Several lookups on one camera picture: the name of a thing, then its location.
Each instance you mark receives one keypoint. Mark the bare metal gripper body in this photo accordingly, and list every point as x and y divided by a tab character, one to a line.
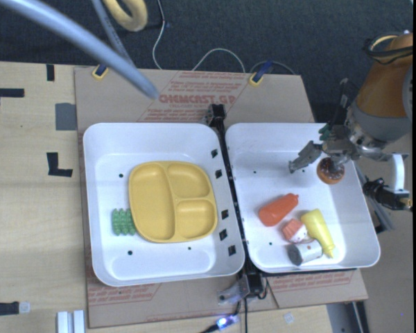
339	144

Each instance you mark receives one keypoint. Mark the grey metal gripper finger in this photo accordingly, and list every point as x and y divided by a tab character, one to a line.
303	158
335	166

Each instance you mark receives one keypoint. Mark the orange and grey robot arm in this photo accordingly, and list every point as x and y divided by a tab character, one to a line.
385	85

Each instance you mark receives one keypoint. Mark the brown doughnut with sprinkles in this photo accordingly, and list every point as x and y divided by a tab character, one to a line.
327	178

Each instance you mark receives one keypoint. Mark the white plastic tray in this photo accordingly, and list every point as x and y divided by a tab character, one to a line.
274	172
159	262

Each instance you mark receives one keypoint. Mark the orange bottle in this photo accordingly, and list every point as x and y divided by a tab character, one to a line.
277	210

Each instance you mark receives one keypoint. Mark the yellow bottle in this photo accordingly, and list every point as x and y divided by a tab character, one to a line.
319	229

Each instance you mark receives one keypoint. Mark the pink and white cupcake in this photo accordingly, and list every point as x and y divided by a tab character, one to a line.
293	230

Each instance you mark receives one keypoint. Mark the thin black rod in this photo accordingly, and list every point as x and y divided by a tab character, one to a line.
233	193

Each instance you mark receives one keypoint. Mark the white can with grey lid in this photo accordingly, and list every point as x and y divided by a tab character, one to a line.
308	252

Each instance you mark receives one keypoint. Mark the yellow divided plate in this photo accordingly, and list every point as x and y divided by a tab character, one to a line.
159	200

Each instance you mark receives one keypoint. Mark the brown cardboard board red print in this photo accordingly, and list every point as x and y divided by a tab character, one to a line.
125	95

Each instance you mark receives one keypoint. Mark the green ribbed toy vegetable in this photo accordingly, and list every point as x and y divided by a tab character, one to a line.
123	222

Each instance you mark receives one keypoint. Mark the black cylinder on white bracket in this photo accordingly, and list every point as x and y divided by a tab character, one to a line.
388	194

